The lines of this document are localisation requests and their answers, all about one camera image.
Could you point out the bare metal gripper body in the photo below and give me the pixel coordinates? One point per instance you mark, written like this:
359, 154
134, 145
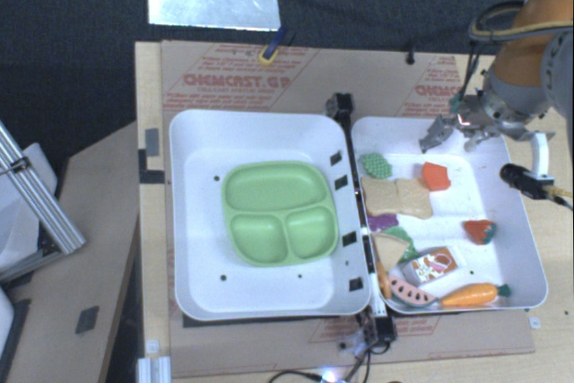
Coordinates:
486, 114

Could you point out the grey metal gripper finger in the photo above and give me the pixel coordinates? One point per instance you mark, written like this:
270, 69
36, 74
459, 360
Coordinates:
437, 134
477, 140

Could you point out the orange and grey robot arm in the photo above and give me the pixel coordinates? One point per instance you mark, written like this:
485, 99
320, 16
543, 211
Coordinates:
533, 36

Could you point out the orange cheese wedge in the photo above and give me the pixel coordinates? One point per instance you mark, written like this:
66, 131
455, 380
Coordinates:
436, 177

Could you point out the green grapes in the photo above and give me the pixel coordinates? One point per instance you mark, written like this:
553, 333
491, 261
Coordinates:
376, 164

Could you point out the tan bread slice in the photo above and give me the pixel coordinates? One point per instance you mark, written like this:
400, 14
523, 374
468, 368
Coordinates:
413, 198
379, 195

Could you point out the white plastic tray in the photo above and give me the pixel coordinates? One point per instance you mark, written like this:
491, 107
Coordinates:
448, 211
202, 215

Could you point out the red strawberry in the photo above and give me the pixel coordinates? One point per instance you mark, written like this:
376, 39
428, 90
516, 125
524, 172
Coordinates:
479, 232

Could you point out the thin black and white rod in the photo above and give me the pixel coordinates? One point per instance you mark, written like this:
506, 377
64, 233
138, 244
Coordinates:
359, 193

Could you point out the purple grapes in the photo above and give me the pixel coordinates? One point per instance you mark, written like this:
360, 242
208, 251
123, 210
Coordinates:
382, 222

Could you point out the green lettuce leaf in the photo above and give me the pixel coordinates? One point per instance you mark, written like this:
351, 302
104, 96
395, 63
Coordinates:
410, 249

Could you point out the tan triangular sandwich slice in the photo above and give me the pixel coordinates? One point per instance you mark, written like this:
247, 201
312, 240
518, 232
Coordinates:
389, 250

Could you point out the white and orange carton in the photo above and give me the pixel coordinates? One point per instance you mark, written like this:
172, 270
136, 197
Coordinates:
432, 267

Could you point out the orange toy sausage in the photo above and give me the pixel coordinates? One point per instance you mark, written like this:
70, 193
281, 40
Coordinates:
383, 280

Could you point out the orange carrot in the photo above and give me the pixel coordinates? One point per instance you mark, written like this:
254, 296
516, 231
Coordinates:
471, 295

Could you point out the pink watermelon slice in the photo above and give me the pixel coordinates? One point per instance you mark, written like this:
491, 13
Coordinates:
408, 293

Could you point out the green divided plate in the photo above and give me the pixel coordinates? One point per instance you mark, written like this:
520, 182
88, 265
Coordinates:
278, 211

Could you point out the brown cardboard board red print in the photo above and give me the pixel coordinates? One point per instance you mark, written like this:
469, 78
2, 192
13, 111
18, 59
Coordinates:
269, 80

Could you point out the black cylinder on white bracket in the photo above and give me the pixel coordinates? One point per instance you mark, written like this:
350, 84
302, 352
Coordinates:
522, 179

